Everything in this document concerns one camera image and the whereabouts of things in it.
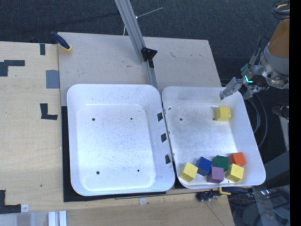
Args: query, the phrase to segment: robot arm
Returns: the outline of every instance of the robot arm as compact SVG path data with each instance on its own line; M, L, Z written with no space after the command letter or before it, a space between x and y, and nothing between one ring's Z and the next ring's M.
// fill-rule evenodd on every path
M280 20L273 36L264 49L259 47L262 37L259 38L250 62L241 68L242 78L233 77L225 90L220 92L221 99L232 95L242 86L247 88L244 99L270 86L289 89L289 5L289 0L273 4L272 14Z

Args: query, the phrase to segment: orange cube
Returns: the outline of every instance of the orange cube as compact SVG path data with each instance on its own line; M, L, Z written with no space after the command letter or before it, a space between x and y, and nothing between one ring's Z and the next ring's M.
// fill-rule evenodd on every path
M229 165L236 164L238 166L243 166L246 164L245 156L242 152L232 153L229 157Z

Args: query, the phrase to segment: black mounting bracket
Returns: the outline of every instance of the black mounting bracket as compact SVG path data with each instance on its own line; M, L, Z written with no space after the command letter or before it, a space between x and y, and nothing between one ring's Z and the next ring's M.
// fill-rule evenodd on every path
M154 63L152 61L152 58L154 58L154 56L156 55L157 52L158 52L157 50L153 50L150 48L142 48L141 49L143 59L144 59L144 61L146 61L146 60L149 61L150 68L154 68Z

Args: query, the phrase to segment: white tray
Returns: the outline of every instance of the white tray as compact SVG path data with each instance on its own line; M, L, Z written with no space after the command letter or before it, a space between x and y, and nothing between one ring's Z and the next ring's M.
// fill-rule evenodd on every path
M151 85L76 84L67 93L71 184L83 196L163 192L175 180Z
M215 156L229 156L243 152L247 164L244 177L237 183L224 179L209 183L206 176L197 174L187 182L178 178L189 189L220 186L255 186L264 182L266 173L246 111L239 92L220 100L222 87L166 87L162 91L167 129L174 156L177 175L184 163L195 164L199 157L212 160ZM214 110L229 106L232 117L228 121L215 121Z

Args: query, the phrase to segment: toy block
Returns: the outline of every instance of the toy block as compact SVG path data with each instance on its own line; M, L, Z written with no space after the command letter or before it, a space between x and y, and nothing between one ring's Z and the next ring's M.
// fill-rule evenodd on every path
M182 166L179 177L187 182L190 182L195 178L197 171L198 167L191 164L190 162L187 162Z
M219 106L214 111L216 121L227 121L231 118L231 110L228 106Z
M206 176L210 172L211 165L212 161L201 156L196 163L196 166L198 167L198 174Z
M226 156L216 156L212 159L212 166L223 168L226 171L229 168L229 159Z
M220 183L224 180L224 170L219 167L211 167L210 172L207 174L207 182Z
M243 175L244 175L244 168L233 163L226 171L225 178L236 183L243 178Z
M246 164L245 156L242 152L232 153L230 156L228 156L228 159L229 159L229 165L234 163L238 166L243 166Z

